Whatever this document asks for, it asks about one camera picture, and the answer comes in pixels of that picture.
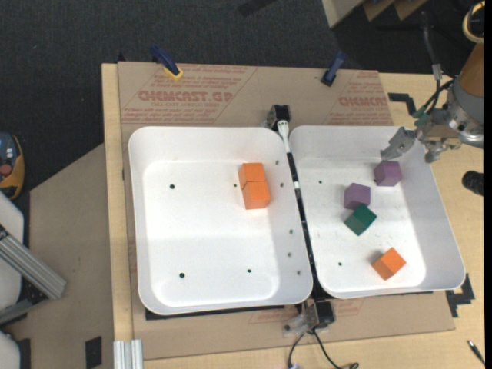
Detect thin black and white rod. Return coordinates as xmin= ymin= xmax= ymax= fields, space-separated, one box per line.
xmin=277 ymin=119 xmax=321 ymax=300

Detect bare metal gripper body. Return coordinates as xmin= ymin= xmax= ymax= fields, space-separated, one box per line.
xmin=416 ymin=105 xmax=485 ymax=150

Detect white plastic tray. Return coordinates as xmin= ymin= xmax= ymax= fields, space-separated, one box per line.
xmin=288 ymin=124 xmax=467 ymax=300
xmin=127 ymin=125 xmax=314 ymax=317

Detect brown cardboard board red print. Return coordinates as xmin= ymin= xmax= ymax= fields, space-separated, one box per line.
xmin=116 ymin=60 xmax=457 ymax=361

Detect black pen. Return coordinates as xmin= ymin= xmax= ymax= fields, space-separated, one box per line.
xmin=466 ymin=339 xmax=485 ymax=365

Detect orange cube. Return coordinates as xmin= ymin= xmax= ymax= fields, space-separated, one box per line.
xmin=238 ymin=161 xmax=267 ymax=188
xmin=371 ymin=247 xmax=407 ymax=281
xmin=241 ymin=181 xmax=272 ymax=211

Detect purple cube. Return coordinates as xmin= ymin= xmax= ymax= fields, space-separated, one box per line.
xmin=373 ymin=160 xmax=404 ymax=188
xmin=342 ymin=182 xmax=372 ymax=211

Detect green cube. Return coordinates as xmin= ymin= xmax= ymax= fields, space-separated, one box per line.
xmin=343 ymin=203 xmax=378 ymax=237

